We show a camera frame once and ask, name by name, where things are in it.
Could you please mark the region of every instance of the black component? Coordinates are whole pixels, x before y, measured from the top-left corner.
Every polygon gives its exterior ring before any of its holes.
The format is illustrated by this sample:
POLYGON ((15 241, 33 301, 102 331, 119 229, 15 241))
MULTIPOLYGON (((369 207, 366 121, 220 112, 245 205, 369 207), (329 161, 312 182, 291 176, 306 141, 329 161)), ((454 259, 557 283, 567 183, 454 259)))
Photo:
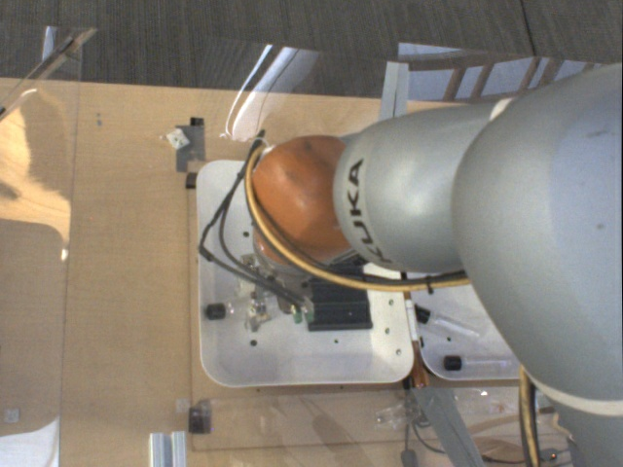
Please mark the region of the black component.
POLYGON ((310 281, 313 301, 312 332, 371 329, 370 302, 366 291, 313 279, 310 281))
POLYGON ((405 449, 400 453, 400 460, 402 461, 402 467, 418 467, 418 457, 412 449, 405 449))
POLYGON ((212 432, 212 407, 209 400, 199 401, 188 411, 188 432, 209 434, 212 432))
POLYGON ((338 270, 346 269, 345 272, 348 272, 347 270, 350 268, 363 269, 363 267, 367 263, 368 263, 368 260, 366 260, 362 256, 359 256, 358 254, 351 254, 348 257, 343 258, 333 263, 331 265, 331 269, 338 269, 338 270))
POLYGON ((402 388, 405 391, 408 391, 412 387, 413 387, 413 377, 412 376, 406 376, 405 378, 402 379, 402 388))
POLYGON ((234 181, 234 184, 232 185, 232 188, 223 198, 222 202, 218 206, 218 209, 215 211, 214 215, 212 216, 212 219, 203 228, 202 238, 200 239, 200 242, 199 242, 199 253, 207 261, 213 262, 215 265, 217 265, 221 269, 224 269, 225 271, 228 271, 229 273, 239 278, 243 278, 249 282, 253 282, 256 285, 260 285, 264 287, 268 291, 271 291, 277 294, 280 298, 288 300, 292 305, 300 305, 302 302, 300 297, 298 297, 292 291, 289 291, 288 289, 277 284, 276 282, 268 281, 267 278, 260 275, 257 271, 253 270, 248 265, 243 264, 241 261, 238 260, 238 258, 236 258, 231 253, 231 251, 227 247, 227 244, 225 243, 225 220, 227 218, 227 213, 229 212, 230 204, 232 203, 232 199, 234 198, 234 193, 236 192, 236 189, 238 188, 240 182, 242 182, 242 180, 244 179, 244 171, 246 170, 246 166, 249 163, 249 159, 251 155, 260 146, 260 144, 264 143, 263 142, 264 135, 265 135, 264 130, 261 130, 258 133, 257 137, 251 144, 251 149, 249 150, 246 160, 244 161, 244 164, 242 165, 242 168, 240 169, 240 172, 238 173, 236 180, 234 181), (223 252, 227 256, 227 258, 234 265, 236 265, 237 268, 229 265, 228 263, 221 261, 219 258, 214 256, 214 254, 212 254, 205 247, 205 240, 207 239, 210 229, 214 227, 219 221, 220 221, 219 229, 218 229, 219 243, 223 249, 223 252))
POLYGON ((416 305, 416 319, 422 323, 427 324, 430 318, 430 309, 416 305))
POLYGON ((175 169, 180 173, 188 171, 188 162, 205 161, 205 137, 203 123, 200 125, 177 126, 183 132, 190 144, 175 151, 175 169))
POLYGON ((186 189, 192 190, 197 188, 197 173, 188 173, 186 175, 186 189))
POLYGON ((456 372, 462 369, 463 361, 460 356, 446 356, 444 357, 444 369, 449 372, 456 372))
POLYGON ((558 454, 560 452, 555 448, 542 449, 539 452, 539 457, 543 462, 555 462, 558 460, 558 454))
POLYGON ((430 284, 430 281, 432 280, 432 277, 430 275, 426 276, 426 288, 428 290, 428 294, 430 296, 432 296, 433 294, 435 294, 435 290, 432 288, 432 285, 430 284))
POLYGON ((226 314, 227 310, 222 303, 213 303, 205 307, 205 316, 208 320, 222 320, 226 314))

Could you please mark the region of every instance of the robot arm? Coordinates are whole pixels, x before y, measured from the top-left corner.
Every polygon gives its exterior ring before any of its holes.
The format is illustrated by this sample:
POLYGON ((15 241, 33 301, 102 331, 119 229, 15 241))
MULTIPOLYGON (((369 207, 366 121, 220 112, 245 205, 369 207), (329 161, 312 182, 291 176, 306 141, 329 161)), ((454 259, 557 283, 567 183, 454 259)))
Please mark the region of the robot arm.
POLYGON ((335 215, 386 269, 466 270, 590 464, 621 465, 621 65, 499 111, 367 128, 330 169, 335 215))

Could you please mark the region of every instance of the black cable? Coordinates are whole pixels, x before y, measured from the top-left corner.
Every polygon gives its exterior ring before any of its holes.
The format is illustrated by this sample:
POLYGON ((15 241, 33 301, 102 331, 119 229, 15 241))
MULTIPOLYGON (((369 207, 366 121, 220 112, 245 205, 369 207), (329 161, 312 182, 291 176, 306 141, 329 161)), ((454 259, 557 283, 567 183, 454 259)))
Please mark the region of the black cable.
POLYGON ((227 220, 227 214, 228 214, 229 209, 230 209, 230 204, 231 204, 231 202, 228 202, 228 204, 223 209, 223 213, 222 213, 222 216, 221 216, 221 221, 220 221, 220 224, 219 224, 219 231, 218 231, 219 243, 220 243, 221 249, 223 249, 223 252, 225 253, 225 255, 239 269, 241 269, 241 270, 245 271, 247 274, 253 276, 253 278, 255 278, 254 282, 256 284, 261 285, 266 290, 273 292, 274 294, 280 296, 281 298, 289 301, 291 304, 300 307, 301 304, 302 304, 302 301, 299 299, 299 297, 295 293, 293 293, 292 291, 290 291, 286 287, 277 284, 275 281, 270 281, 268 278, 264 277, 262 274, 260 274, 259 272, 255 271, 252 267, 250 267, 248 265, 245 265, 243 262, 241 262, 238 258, 236 258, 232 254, 232 252, 230 251, 229 247, 227 246, 227 243, 225 242, 225 222, 227 220))
POLYGON ((439 448, 433 447, 431 446, 429 443, 427 443, 420 435, 420 432, 418 431, 418 426, 415 424, 411 424, 411 428, 413 429, 413 432, 416 434, 416 438, 418 438, 418 441, 428 450, 433 451, 435 453, 439 453, 439 454, 443 454, 445 455, 446 453, 439 448))
POLYGON ((525 465, 524 460, 500 460, 499 458, 491 458, 488 455, 482 455, 482 458, 487 463, 501 463, 504 465, 525 465))
MULTIPOLYGON (((413 279, 408 279, 408 278, 404 278, 404 279, 403 278, 400 278, 400 279, 387 278, 387 277, 384 277, 384 276, 378 276, 378 275, 374 275, 374 274, 371 274, 371 273, 361 273, 361 274, 344 273, 344 272, 339 271, 337 269, 331 268, 331 266, 327 267, 326 265, 323 265, 322 263, 320 263, 315 258, 312 258, 308 253, 306 253, 305 251, 301 250, 300 247, 298 247, 296 244, 294 244, 293 241, 290 240, 287 237, 287 235, 281 230, 281 228, 275 222, 275 220, 270 215, 270 213, 268 213, 266 211, 266 209, 264 209, 262 207, 262 204, 260 204, 258 202, 258 206, 260 207, 260 209, 262 210, 262 213, 266 217, 267 222, 269 222, 273 226, 273 228, 278 232, 278 234, 280 235, 281 240, 283 242, 285 242, 289 246, 290 249, 294 250, 296 253, 298 253, 299 255, 303 256, 307 261, 312 263, 315 267, 317 267, 319 269, 322 269, 323 271, 326 271, 328 273, 336 273, 336 274, 339 274, 339 275, 347 277, 347 278, 352 278, 352 279, 356 279, 356 280, 362 280, 364 282, 381 283, 383 285, 406 285, 406 284, 412 284, 413 283, 413 279)), ((279 253, 279 251, 277 251, 276 248, 273 247, 271 242, 266 239, 266 237, 264 236, 262 231, 259 228, 256 229, 256 231, 260 234, 260 236, 262 238, 264 238, 264 241, 267 244, 269 244, 269 246, 271 247, 271 250, 274 251, 279 257, 283 258, 281 253, 279 253)), ((304 271, 303 269, 297 267, 296 265, 293 265, 293 267, 296 268, 297 270, 303 272, 303 273, 307 273, 306 271, 304 271)), ((465 277, 465 270, 461 269, 461 270, 457 270, 457 271, 449 271, 449 272, 446 272, 446 273, 440 273, 440 274, 437 274, 437 275, 429 275, 426 278, 426 280, 427 280, 428 283, 430 283, 432 281, 454 280, 454 279, 457 279, 457 278, 464 278, 464 277, 465 277)))
POLYGON ((255 284, 259 284, 262 287, 264 287, 266 290, 271 291, 273 293, 275 293, 276 295, 285 298, 287 301, 289 301, 290 303, 293 303, 294 305, 298 305, 300 306, 302 304, 302 301, 291 291, 288 291, 287 289, 285 289, 284 287, 272 283, 269 280, 267 280, 265 277, 263 277, 262 275, 260 275, 259 273, 257 273, 254 270, 251 270, 249 267, 247 267, 246 265, 242 264, 241 262, 239 262, 229 251, 229 249, 227 248, 227 245, 225 244, 224 241, 224 219, 227 216, 227 212, 229 210, 229 207, 232 203, 232 199, 234 198, 234 194, 236 193, 236 190, 238 188, 238 185, 242 182, 242 180, 244 179, 244 171, 246 170, 246 167, 248 165, 249 162, 249 157, 252 154, 252 152, 257 148, 259 143, 263 143, 263 137, 264 137, 264 130, 262 130, 258 136, 256 137, 255 141, 253 142, 253 144, 251 145, 251 149, 249 151, 249 154, 246 158, 246 160, 244 161, 244 164, 242 165, 242 169, 240 170, 240 172, 237 174, 236 180, 234 181, 234 184, 232 185, 232 188, 230 189, 230 191, 225 195, 225 197, 223 198, 223 200, 221 201, 220 205, 218 206, 218 208, 216 209, 216 211, 214 212, 214 215, 212 216, 212 219, 210 220, 210 222, 205 226, 205 228, 203 229, 203 233, 202 233, 202 238, 200 240, 200 245, 199 245, 199 252, 202 255, 203 258, 205 258, 206 260, 208 260, 209 262, 214 263, 216 266, 218 266, 221 269, 224 269, 225 271, 228 271, 229 273, 232 273, 233 275, 242 278, 246 281, 255 283, 255 284), (230 265, 228 265, 227 263, 219 260, 218 258, 216 258, 216 256, 214 256, 214 254, 212 252, 210 252, 206 247, 205 247, 205 240, 207 239, 207 236, 209 234, 209 231, 212 227, 214 227, 214 225, 216 225, 216 223, 219 221, 219 219, 221 220, 221 224, 220 224, 220 230, 219 230, 219 239, 221 240, 221 246, 223 247, 224 252, 226 253, 226 255, 228 256, 228 258, 233 261, 239 268, 242 268, 242 271, 240 271, 239 269, 235 269, 233 267, 231 267, 230 265))

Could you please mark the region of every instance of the white platform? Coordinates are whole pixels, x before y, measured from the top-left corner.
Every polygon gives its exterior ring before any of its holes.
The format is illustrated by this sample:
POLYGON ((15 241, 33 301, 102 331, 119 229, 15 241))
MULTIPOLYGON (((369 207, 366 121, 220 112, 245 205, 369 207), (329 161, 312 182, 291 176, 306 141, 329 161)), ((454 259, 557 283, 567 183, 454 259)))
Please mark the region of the white platform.
POLYGON ((453 287, 412 293, 418 306, 437 312, 476 329, 479 337, 465 337, 449 325, 436 330, 430 324, 419 325, 423 340, 422 358, 435 375, 449 380, 490 380, 518 378, 519 360, 502 338, 483 308, 473 287, 453 287), (460 356, 464 365, 460 371, 444 369, 444 357, 460 356))
MULTIPOLYGON (((199 233, 230 190, 240 162, 218 161, 203 167, 197 180, 199 233)), ((251 221, 242 185, 232 202, 225 240, 240 257, 253 252, 251 221)), ((207 248, 225 258, 218 229, 207 248)), ((206 373, 232 387, 396 382, 411 372, 414 353, 402 295, 369 292, 371 330, 310 332, 291 315, 271 310, 273 320, 258 332, 244 326, 246 303, 236 302, 223 320, 208 320, 203 310, 231 302, 238 282, 230 273, 199 257, 201 355, 206 373)), ((381 269, 372 267, 374 273, 381 269)))

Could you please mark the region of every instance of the orange dome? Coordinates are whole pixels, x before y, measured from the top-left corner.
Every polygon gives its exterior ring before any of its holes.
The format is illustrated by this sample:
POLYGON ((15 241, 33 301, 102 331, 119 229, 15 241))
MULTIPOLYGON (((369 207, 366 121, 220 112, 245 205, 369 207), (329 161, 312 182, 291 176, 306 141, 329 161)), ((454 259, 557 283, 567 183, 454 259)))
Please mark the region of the orange dome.
MULTIPOLYGON (((345 147, 333 136, 294 138, 274 147, 253 172, 253 189, 264 211, 297 249, 318 261, 349 249, 333 208, 333 177, 345 147)), ((277 260, 258 234, 255 240, 259 250, 277 260)))

